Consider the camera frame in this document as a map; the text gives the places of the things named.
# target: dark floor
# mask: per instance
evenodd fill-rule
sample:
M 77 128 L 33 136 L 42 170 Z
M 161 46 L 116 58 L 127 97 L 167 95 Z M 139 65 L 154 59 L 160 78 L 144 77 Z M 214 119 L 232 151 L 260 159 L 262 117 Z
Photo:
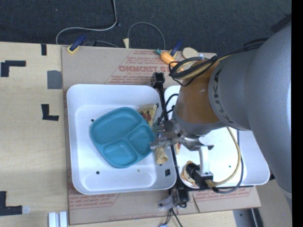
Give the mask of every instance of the dark floor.
M 130 26 L 148 22 L 163 32 L 166 49 L 182 40 L 182 47 L 220 54 L 271 36 L 291 23 L 292 13 L 292 0 L 115 2 L 118 26 L 106 32 L 85 32 L 88 40 L 95 38 L 123 47 L 122 38 L 127 37 Z M 0 41 L 54 44 L 64 28 L 104 28 L 115 20 L 111 0 L 0 0 L 0 5 Z M 71 44 L 82 32 L 61 34 L 59 44 Z M 163 49 L 160 34 L 151 26 L 134 27 L 130 38 L 133 48 Z

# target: blue plate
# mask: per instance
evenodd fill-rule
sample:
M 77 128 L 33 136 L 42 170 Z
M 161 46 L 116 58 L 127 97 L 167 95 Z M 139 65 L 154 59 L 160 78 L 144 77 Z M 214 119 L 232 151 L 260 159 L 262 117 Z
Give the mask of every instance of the blue plate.
M 154 133 L 136 110 L 122 107 L 95 120 L 90 136 L 108 163 L 126 168 L 151 153 L 150 142 Z

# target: blue and yellow clamp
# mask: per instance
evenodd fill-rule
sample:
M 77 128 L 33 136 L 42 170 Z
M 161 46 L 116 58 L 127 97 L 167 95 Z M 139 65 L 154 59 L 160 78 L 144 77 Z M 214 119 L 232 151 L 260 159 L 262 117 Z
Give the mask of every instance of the blue and yellow clamp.
M 69 47 L 67 47 L 67 52 L 69 54 L 74 54 L 77 50 L 79 50 L 79 45 L 82 45 L 83 41 L 86 39 L 87 35 L 81 34 L 74 43 L 72 43 Z

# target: wooden table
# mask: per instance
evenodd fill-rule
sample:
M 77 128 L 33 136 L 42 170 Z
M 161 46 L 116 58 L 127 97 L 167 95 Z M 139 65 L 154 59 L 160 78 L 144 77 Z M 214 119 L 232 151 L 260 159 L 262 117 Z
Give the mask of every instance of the wooden table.
M 49 212 L 68 212 L 62 89 L 47 89 L 47 71 L 61 71 L 61 47 L 0 43 L 0 62 L 26 61 L 0 77 L 0 191 L 7 206 L 29 206 L 30 213 L 1 216 L 0 226 L 44 227 Z M 42 120 L 41 104 L 58 121 Z M 179 216 L 183 226 L 235 227 L 232 211 Z M 165 218 L 134 219 L 79 227 L 156 227 Z M 172 218 L 169 226 L 178 226 Z

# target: white cable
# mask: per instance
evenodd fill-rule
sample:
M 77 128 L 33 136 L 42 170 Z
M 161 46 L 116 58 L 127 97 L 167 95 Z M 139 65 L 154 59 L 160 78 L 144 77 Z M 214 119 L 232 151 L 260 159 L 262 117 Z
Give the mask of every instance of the white cable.
M 58 38 L 60 36 L 61 33 L 63 33 L 64 31 L 67 30 L 71 30 L 71 29 L 82 29 L 82 30 L 89 30 L 89 31 L 107 31 L 112 29 L 113 27 L 116 26 L 118 19 L 117 19 L 117 13 L 116 13 L 116 3 L 115 0 L 113 0 L 113 6 L 114 6 L 114 14 L 115 14 L 115 22 L 113 23 L 113 25 L 111 27 L 105 28 L 105 29 L 94 29 L 94 28 L 83 28 L 83 27 L 70 27 L 70 28 L 65 28 L 63 30 L 61 30 L 57 36 L 56 36 L 56 44 L 58 44 Z

